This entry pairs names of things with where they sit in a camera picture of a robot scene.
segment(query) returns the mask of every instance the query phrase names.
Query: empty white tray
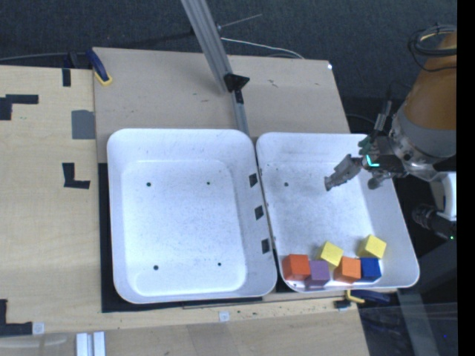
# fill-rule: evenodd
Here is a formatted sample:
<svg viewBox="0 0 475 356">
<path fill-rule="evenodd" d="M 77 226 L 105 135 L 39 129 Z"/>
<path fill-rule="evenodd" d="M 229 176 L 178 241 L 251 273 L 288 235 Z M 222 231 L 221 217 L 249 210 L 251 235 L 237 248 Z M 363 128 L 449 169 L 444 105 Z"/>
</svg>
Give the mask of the empty white tray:
<svg viewBox="0 0 475 356">
<path fill-rule="evenodd" d="M 306 289 L 303 282 L 286 281 L 299 292 L 342 289 L 394 289 L 419 279 L 419 264 L 391 179 L 376 190 L 367 187 L 365 170 L 327 191 L 324 177 L 347 154 L 358 156 L 365 135 L 327 133 L 265 133 L 257 141 L 258 163 L 269 222 L 282 269 L 288 254 L 310 259 L 325 241 L 339 246 L 344 256 L 356 257 L 358 244 L 373 234 L 386 242 L 382 277 L 372 283 L 348 284 L 331 279 L 323 288 Z"/>
<path fill-rule="evenodd" d="M 255 148 L 236 130 L 107 144 L 114 285 L 132 303 L 258 297 L 277 281 Z"/>
</svg>

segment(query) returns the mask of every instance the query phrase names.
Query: green led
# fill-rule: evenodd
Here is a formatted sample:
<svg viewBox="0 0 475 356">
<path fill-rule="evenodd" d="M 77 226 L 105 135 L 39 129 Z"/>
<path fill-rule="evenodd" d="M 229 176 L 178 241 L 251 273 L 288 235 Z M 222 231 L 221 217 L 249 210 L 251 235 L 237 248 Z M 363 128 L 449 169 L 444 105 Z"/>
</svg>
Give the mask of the green led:
<svg viewBox="0 0 475 356">
<path fill-rule="evenodd" d="M 378 163 L 372 163 L 370 156 L 366 155 L 366 160 L 368 161 L 368 165 L 371 166 L 372 168 L 377 168 L 379 166 Z"/>
</svg>

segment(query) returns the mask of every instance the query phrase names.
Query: purple cube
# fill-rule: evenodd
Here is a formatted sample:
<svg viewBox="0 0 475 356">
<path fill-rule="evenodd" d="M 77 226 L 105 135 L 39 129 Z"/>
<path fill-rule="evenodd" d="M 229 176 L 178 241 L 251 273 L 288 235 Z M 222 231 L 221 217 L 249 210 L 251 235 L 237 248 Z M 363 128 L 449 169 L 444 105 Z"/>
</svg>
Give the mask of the purple cube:
<svg viewBox="0 0 475 356">
<path fill-rule="evenodd" d="M 322 287 L 330 281 L 330 269 L 325 260 L 310 260 L 310 276 L 305 279 L 305 286 L 309 289 Z"/>
<path fill-rule="evenodd" d="M 361 282 L 374 282 L 381 277 L 377 257 L 361 257 Z"/>
</svg>

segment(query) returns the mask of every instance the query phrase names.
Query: toy block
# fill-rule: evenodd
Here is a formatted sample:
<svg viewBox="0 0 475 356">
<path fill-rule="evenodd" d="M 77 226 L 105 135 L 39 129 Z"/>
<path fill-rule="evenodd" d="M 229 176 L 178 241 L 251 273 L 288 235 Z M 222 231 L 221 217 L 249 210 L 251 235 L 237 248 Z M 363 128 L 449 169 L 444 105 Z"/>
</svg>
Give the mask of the toy block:
<svg viewBox="0 0 475 356">
<path fill-rule="evenodd" d="M 343 249 L 332 244 L 330 241 L 326 241 L 318 250 L 315 255 L 316 260 L 325 260 L 328 262 L 330 269 L 334 269 L 338 266 L 343 256 Z"/>
<path fill-rule="evenodd" d="M 374 282 L 381 277 L 381 268 L 377 257 L 361 257 L 361 282 Z"/>
<path fill-rule="evenodd" d="M 342 256 L 340 264 L 333 272 L 335 281 L 354 283 L 361 279 L 361 261 L 358 258 Z"/>
<path fill-rule="evenodd" d="M 377 257 L 381 259 L 385 250 L 386 242 L 370 234 L 359 243 L 356 254 L 359 257 Z"/>
<path fill-rule="evenodd" d="M 282 261 L 285 280 L 303 281 L 310 276 L 309 257 L 306 254 L 289 254 Z"/>
<path fill-rule="evenodd" d="M 322 287 L 330 281 L 330 269 L 325 260 L 310 260 L 310 276 L 305 279 L 307 288 Z"/>
</svg>

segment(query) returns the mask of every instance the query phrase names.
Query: white cable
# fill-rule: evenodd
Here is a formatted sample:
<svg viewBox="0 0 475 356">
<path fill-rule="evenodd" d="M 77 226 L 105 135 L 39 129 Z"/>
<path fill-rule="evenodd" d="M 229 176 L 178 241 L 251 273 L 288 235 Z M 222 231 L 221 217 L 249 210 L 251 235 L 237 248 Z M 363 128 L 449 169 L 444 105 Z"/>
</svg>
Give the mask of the white cable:
<svg viewBox="0 0 475 356">
<path fill-rule="evenodd" d="M 267 46 L 266 44 L 255 44 L 254 42 L 241 41 L 239 39 L 227 39 L 227 38 L 224 38 L 224 37 L 221 37 L 221 39 L 223 41 L 236 42 L 238 44 L 252 45 L 252 46 L 258 46 L 258 47 L 265 47 L 266 49 L 270 49 L 270 50 L 284 51 L 286 53 L 293 54 L 294 56 L 297 56 L 300 59 L 305 59 L 303 56 L 296 53 L 295 51 L 291 51 L 291 50 L 287 50 L 287 49 L 281 49 L 280 47 Z"/>
</svg>

